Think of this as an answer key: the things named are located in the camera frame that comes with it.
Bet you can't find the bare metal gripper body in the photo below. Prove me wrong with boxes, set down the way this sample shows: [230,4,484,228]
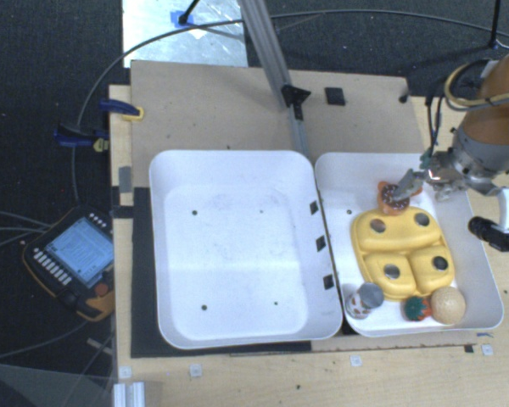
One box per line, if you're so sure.
[422,150,500,202]

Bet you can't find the orange doughnut with brown icing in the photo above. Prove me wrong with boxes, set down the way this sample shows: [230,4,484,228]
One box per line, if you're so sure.
[377,180,424,218]

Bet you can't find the yellow divided plate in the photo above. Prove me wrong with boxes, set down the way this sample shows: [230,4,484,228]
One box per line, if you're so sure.
[350,205,456,303]

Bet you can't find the white plastic tray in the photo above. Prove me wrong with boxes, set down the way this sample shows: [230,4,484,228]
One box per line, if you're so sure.
[148,149,345,350]
[313,151,506,339]

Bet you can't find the black block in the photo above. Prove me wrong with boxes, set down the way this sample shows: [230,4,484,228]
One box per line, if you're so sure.
[324,86,347,107]

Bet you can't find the small white can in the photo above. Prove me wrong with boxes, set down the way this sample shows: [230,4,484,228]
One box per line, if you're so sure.
[345,282,385,321]

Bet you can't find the red and green toy vegetable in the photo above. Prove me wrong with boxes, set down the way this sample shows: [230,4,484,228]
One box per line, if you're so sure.
[403,295,433,323]

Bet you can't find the beige round bread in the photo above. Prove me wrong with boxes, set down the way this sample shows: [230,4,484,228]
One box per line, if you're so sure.
[430,286,467,326]

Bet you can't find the brown cardboard board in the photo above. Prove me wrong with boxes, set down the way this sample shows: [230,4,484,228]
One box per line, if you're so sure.
[130,59,478,359]

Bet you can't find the black cylinder on white bracket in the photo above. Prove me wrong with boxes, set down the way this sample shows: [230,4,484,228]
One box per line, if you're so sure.
[467,187,509,253]

